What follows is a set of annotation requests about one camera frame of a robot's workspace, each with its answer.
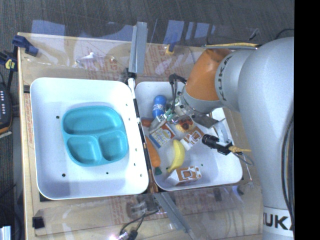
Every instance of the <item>blue can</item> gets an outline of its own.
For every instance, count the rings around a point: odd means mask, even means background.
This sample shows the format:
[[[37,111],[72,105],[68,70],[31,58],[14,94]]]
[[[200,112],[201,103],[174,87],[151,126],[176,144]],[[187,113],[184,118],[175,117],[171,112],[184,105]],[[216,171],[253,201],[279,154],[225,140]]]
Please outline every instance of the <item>blue can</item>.
[[[165,113],[167,98],[163,95],[158,95],[153,100],[152,116],[156,118]]]

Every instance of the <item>blue plate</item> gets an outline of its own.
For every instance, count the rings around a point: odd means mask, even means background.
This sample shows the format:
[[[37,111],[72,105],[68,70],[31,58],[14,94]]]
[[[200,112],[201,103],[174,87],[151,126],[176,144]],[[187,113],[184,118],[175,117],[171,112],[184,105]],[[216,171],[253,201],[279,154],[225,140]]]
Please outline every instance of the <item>blue plate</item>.
[[[119,161],[129,149],[123,120],[108,106],[68,110],[62,118],[62,135],[70,158],[80,166]]]

